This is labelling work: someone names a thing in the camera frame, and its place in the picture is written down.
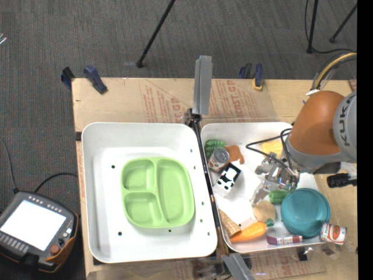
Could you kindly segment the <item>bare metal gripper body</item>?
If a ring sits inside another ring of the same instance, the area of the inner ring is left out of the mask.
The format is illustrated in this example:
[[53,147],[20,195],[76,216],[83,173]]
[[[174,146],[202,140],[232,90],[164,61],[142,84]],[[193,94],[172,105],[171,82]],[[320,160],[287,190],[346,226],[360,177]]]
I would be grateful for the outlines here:
[[270,184],[270,191],[293,191],[298,186],[299,175],[292,172],[287,162],[277,158],[277,154],[270,152],[267,157],[275,160],[275,168],[272,174],[265,174],[264,182]]

